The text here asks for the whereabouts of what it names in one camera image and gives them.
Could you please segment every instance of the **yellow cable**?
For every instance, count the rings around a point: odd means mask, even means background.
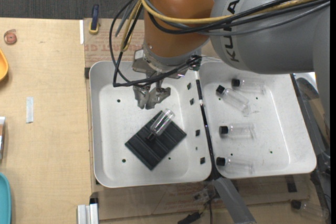
[[[276,5],[274,7],[270,7],[270,8],[265,8],[263,10],[260,10],[256,13],[253,13],[251,15],[256,15],[256,14],[260,14],[260,13],[264,13],[264,12],[269,12],[272,10],[279,10],[279,9],[284,9],[284,8],[288,8],[288,7],[292,7],[292,6],[296,6],[299,4],[304,4],[310,1],[315,1],[315,0],[292,0],[289,2],[285,2],[279,5]],[[233,15],[225,15],[225,16],[219,16],[219,17],[212,17],[212,18],[202,18],[202,19],[179,19],[179,18],[172,18],[172,17],[167,17],[164,15],[161,15],[159,13],[157,13],[156,11],[154,11],[150,6],[147,5],[145,0],[141,0],[141,3],[143,5],[143,7],[150,13],[152,14],[154,17],[166,21],[166,22],[170,22],[170,23],[177,23],[177,24],[207,24],[207,23],[214,23],[218,20],[222,20],[225,18],[229,18],[232,17]]]
[[[138,13],[139,9],[140,9],[140,6],[141,6],[141,0],[138,0],[137,3],[135,4],[129,18],[128,18],[128,21],[127,21],[127,24],[126,24],[126,27],[125,27],[125,30],[124,30],[124,34],[122,36],[122,39],[121,39],[121,43],[120,43],[120,50],[121,51],[126,51],[128,49],[128,46],[130,44],[130,41],[131,41],[131,37],[132,35],[130,35],[130,38],[129,40],[127,41],[127,44],[126,46],[124,47],[124,43],[125,43],[125,39],[126,39],[126,36],[127,36],[127,32],[128,32],[128,29],[130,28],[130,25],[131,25],[131,22],[132,22],[132,19],[134,18],[134,16]]]

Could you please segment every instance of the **transparent bottle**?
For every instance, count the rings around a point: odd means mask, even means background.
[[[256,78],[237,78],[231,81],[232,89],[242,92],[266,93],[264,81]]]
[[[216,89],[216,93],[224,100],[224,102],[242,111],[244,115],[248,115],[250,113],[248,99],[238,92],[235,92],[234,90],[229,88],[225,89],[223,86],[219,85]]]
[[[216,164],[224,166],[224,170],[227,173],[253,174],[255,172],[254,162],[247,158],[218,157]]]
[[[151,125],[151,133],[155,136],[161,135],[164,130],[166,130],[168,125],[172,122],[174,117],[175,114],[171,110],[165,109],[164,111],[162,111],[159,117]]]
[[[303,217],[311,218],[316,221],[326,221],[329,217],[327,208],[312,204],[309,201],[292,200],[292,208],[299,212]]]
[[[227,136],[231,138],[256,138],[256,132],[253,123],[232,123],[225,126],[220,126],[219,134],[223,137]]]

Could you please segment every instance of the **black cap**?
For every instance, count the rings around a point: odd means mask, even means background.
[[[232,85],[232,87],[239,87],[240,86],[240,80],[239,79],[232,79],[231,85]]]
[[[216,159],[216,164],[217,164],[218,166],[225,166],[225,158],[217,157],[217,159]]]
[[[294,209],[300,209],[301,208],[301,202],[300,201],[298,201],[298,200],[292,200],[291,202],[290,202],[290,205],[292,206],[292,208],[294,208]]]
[[[222,94],[224,92],[225,88],[221,85],[219,85],[216,89],[216,92],[218,92],[219,94]]]
[[[227,126],[220,126],[219,133],[220,134],[227,134],[229,132],[229,128]]]

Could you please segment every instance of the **brown round object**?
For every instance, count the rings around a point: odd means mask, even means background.
[[[150,0],[150,2],[165,16],[181,19],[209,18],[214,5],[213,0]],[[155,19],[165,28],[176,29]],[[182,35],[164,33],[153,25],[147,11],[144,13],[144,24],[145,42],[151,51],[160,57],[176,57],[186,54],[197,49],[208,39],[207,36],[196,33]]]
[[[12,45],[16,42],[16,35],[14,33],[7,33],[5,35],[5,42],[9,45]]]

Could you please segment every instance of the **wooden table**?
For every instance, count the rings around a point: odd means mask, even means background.
[[[17,43],[0,48],[9,73],[0,82],[0,116],[6,117],[0,172],[12,192],[12,224],[76,223],[76,207],[88,204],[90,146],[84,47],[78,20],[1,18],[0,35],[16,29]],[[26,98],[34,121],[26,123]],[[310,199],[318,202],[307,181]],[[258,223],[316,223],[301,219],[287,202],[249,206]],[[104,221],[177,223],[186,213]],[[231,223],[225,209],[214,223]],[[208,212],[197,223],[209,223]]]

